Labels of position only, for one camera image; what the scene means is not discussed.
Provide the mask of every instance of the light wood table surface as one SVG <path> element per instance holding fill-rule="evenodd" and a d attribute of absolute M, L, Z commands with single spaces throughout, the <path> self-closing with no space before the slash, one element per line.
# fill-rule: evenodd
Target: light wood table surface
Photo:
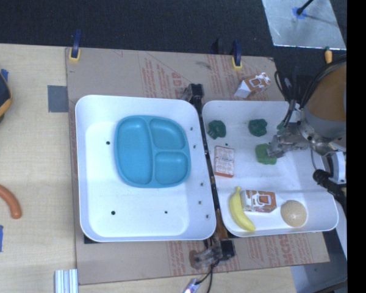
<path fill-rule="evenodd" d="M 0 44 L 13 103 L 0 123 L 0 184 L 18 198 L 4 227 L 0 293 L 54 292 L 54 271 L 76 268 L 68 114 L 48 110 L 48 86 L 66 86 L 65 48 Z M 79 286 L 81 293 L 181 293 L 192 276 Z M 197 293 L 207 291 L 204 282 Z M 293 293 L 289 267 L 216 273 L 211 293 Z"/>

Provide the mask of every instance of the yellow banana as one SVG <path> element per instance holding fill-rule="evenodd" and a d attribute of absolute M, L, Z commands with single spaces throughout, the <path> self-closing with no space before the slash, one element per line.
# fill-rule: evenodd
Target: yellow banana
<path fill-rule="evenodd" d="M 256 229 L 254 223 L 247 217 L 242 208 L 240 198 L 241 187 L 236 187 L 236 191 L 229 199 L 229 209 L 236 224 L 244 230 L 254 231 Z"/>

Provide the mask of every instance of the cardboard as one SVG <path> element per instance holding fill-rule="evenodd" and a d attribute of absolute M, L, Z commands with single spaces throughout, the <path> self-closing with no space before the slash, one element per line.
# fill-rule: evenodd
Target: cardboard
<path fill-rule="evenodd" d="M 79 98 L 90 94 L 178 99 L 191 83 L 203 85 L 203 104 L 214 99 L 242 100 L 234 96 L 242 80 L 262 72 L 273 78 L 272 59 L 242 57 L 243 68 L 235 70 L 230 56 L 214 54 L 83 48 L 78 61 L 68 60 L 68 54 L 69 48 L 65 55 L 79 284 L 206 273 L 207 269 L 194 269 L 189 260 L 191 251 L 205 249 L 203 241 L 95 243 L 84 236 L 79 223 L 74 107 Z M 247 99 L 283 97 L 270 85 Z M 219 263 L 214 272 L 329 261 L 322 233 L 235 238 L 233 242 L 236 255 Z"/>

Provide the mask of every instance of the blue plate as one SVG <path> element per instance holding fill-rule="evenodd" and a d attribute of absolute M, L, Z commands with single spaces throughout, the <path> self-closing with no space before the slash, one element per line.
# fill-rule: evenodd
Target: blue plate
<path fill-rule="evenodd" d="M 118 173 L 131 186 L 173 187 L 190 174 L 187 137 L 168 118 L 125 117 L 117 124 L 114 150 Z"/>

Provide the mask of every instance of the orange handle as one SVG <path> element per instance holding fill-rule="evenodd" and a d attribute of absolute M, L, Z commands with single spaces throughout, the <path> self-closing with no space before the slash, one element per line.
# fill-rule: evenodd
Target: orange handle
<path fill-rule="evenodd" d="M 14 219 L 19 219 L 22 216 L 22 210 L 19 202 L 14 194 L 6 187 L 0 184 L 0 197 L 8 204 L 11 212 L 11 216 Z"/>

